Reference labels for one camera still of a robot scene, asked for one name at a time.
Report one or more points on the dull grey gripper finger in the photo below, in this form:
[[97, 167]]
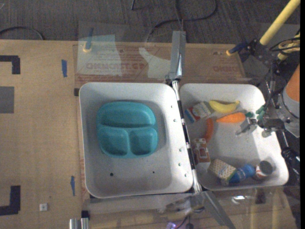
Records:
[[252, 122], [243, 128]]

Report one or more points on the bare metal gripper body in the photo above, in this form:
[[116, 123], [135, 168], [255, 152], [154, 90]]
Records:
[[274, 123]]

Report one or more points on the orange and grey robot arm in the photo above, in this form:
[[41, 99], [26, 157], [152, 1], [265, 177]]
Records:
[[293, 87]]

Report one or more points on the orange carrot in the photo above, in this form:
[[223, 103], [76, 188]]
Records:
[[232, 117]]

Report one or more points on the white plastic tray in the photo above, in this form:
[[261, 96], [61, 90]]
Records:
[[133, 175], [238, 147]]

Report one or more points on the yellow banana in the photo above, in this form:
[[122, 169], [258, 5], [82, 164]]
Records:
[[224, 106]]

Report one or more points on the orange sausage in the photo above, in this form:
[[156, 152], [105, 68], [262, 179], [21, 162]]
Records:
[[209, 129]]

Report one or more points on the blue bottle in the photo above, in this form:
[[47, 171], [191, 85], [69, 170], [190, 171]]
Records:
[[244, 172]]

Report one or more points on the red and white can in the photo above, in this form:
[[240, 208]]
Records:
[[263, 169]]

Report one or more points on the brown carton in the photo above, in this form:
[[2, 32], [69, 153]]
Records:
[[201, 150]]

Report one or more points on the beige patterned carton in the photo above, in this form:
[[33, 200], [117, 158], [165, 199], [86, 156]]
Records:
[[221, 170]]

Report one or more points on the white carton red blue print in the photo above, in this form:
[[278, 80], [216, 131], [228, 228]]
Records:
[[199, 111]]

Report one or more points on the thin black and white rod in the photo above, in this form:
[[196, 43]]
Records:
[[185, 130]]

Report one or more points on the brown cardboard board red print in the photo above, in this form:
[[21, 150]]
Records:
[[202, 63]]

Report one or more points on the blue divided plate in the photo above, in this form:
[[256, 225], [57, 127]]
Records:
[[126, 118]]

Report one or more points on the small white square block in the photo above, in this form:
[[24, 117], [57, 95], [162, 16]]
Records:
[[43, 207]]

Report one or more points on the black cylinder on white bracket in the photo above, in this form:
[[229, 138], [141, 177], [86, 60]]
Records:
[[289, 153]]

